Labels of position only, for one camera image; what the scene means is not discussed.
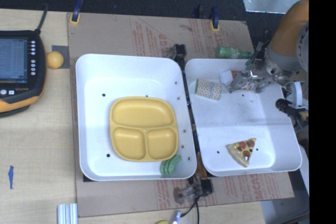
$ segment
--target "cardboard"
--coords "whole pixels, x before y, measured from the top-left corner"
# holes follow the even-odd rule
[[[130,180],[92,182],[79,165],[76,101],[77,59],[88,53],[166,57],[174,44],[185,44],[185,60],[215,58],[217,46],[253,52],[244,22],[219,21],[212,31],[208,19],[130,15],[81,14],[77,25],[68,23],[72,120],[75,143],[76,191],[79,217],[129,212],[188,208],[178,204],[175,188],[186,188],[188,180]],[[199,200],[199,206],[291,198],[293,189],[287,172],[211,177],[214,192]]]

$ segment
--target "brown cylinder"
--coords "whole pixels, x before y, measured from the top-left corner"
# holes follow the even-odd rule
[[[270,42],[271,49],[284,56],[296,56],[296,41],[309,22],[309,0],[296,2],[284,15]]]

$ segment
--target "screen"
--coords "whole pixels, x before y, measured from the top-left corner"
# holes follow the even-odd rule
[[[28,40],[0,38],[0,83],[27,83]]]

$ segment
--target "green bottle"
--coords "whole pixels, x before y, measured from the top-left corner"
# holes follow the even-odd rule
[[[216,57],[224,59],[249,59],[251,52],[241,51],[238,48],[218,46],[216,48]]]

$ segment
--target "white tray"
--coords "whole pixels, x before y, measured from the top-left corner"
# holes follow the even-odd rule
[[[183,179],[197,166],[192,127],[179,65],[167,58],[87,54],[76,63],[79,156],[92,180]],[[113,150],[109,133],[112,103],[121,97],[154,97],[175,111],[182,160],[170,175],[161,162],[132,162]]]
[[[204,167],[215,176],[259,174],[296,170],[302,157],[290,117],[275,103],[284,98],[281,87],[273,84],[262,93],[221,88],[220,99],[196,95],[197,78],[220,83],[219,74],[245,70],[246,60],[192,59],[185,73],[191,107]],[[227,144],[257,139],[247,168],[239,165],[226,149]]]

